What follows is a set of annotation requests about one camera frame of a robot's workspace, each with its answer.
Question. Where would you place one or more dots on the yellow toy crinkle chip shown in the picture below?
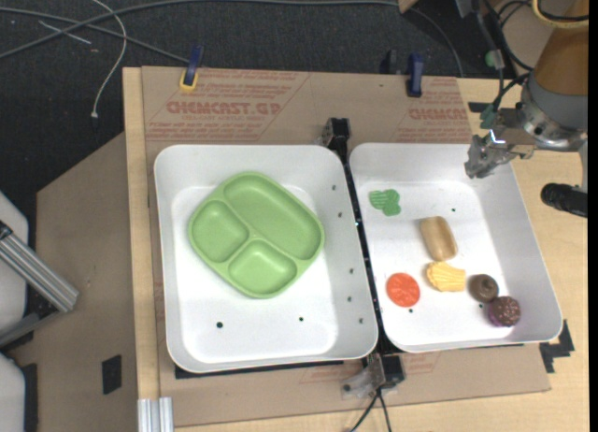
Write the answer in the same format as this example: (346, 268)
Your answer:
(446, 278)

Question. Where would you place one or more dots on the tan toy bread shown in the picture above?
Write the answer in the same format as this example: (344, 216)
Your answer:
(438, 238)

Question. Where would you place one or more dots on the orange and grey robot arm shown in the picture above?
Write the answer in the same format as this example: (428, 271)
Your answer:
(563, 61)

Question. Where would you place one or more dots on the brown toy doughnut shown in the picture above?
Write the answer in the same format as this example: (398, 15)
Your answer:
(483, 288)

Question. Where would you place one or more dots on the white plastic tray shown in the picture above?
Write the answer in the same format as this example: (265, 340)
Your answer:
(509, 234)
(261, 336)

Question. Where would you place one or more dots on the orange round toy slice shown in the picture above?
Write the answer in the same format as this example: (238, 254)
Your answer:
(402, 290)

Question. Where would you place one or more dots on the green toy broccoli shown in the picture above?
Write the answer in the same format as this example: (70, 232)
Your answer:
(384, 201)

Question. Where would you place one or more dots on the thin black rod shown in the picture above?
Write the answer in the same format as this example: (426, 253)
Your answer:
(362, 234)

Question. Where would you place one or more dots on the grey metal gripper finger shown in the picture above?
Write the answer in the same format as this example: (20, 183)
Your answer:
(476, 159)
(497, 156)

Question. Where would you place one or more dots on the black cylinder on white bracket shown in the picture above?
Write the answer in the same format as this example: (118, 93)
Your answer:
(563, 198)

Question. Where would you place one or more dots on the brown cardboard board red print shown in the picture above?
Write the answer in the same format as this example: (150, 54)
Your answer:
(261, 107)

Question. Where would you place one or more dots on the green divided plate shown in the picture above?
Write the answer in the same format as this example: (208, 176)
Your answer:
(257, 234)

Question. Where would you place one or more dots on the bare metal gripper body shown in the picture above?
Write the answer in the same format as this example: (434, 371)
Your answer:
(514, 133)

